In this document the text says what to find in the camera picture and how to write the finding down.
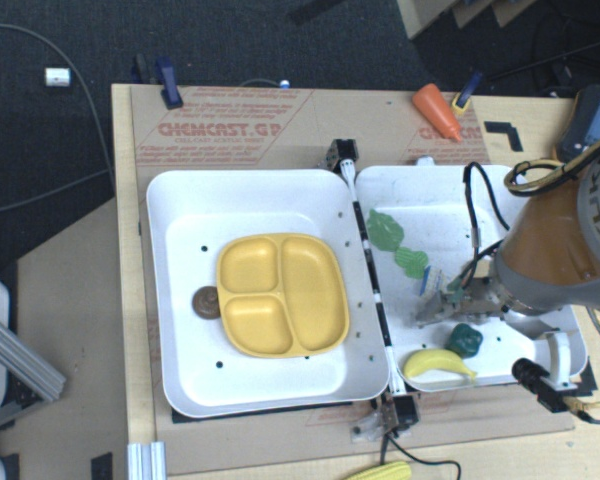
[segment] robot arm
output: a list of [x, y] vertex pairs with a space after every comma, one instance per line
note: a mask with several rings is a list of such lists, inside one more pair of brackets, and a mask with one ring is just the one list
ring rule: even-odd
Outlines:
[[[553, 171], [518, 185], [519, 174]], [[490, 316], [514, 310], [538, 316], [568, 304], [600, 310], [600, 141], [568, 164], [524, 162], [505, 179], [529, 197], [504, 240], [483, 251], [425, 306], [420, 323], [452, 316]], [[492, 256], [488, 275], [477, 260]]]

